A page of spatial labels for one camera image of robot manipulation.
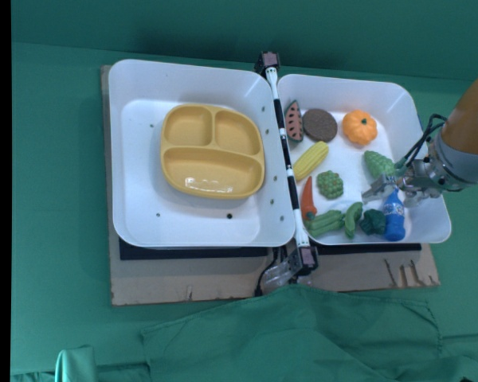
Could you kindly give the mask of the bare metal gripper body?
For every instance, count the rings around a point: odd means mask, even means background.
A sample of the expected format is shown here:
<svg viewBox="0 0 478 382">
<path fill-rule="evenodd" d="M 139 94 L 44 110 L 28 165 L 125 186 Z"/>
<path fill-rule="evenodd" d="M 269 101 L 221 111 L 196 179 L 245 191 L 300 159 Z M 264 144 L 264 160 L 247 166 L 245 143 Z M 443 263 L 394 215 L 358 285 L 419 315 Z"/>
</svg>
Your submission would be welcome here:
<svg viewBox="0 0 478 382">
<path fill-rule="evenodd" d="M 463 181 L 450 173 L 437 159 L 413 160 L 398 179 L 398 188 L 406 199 L 437 198 L 445 192 L 460 192 Z"/>
</svg>

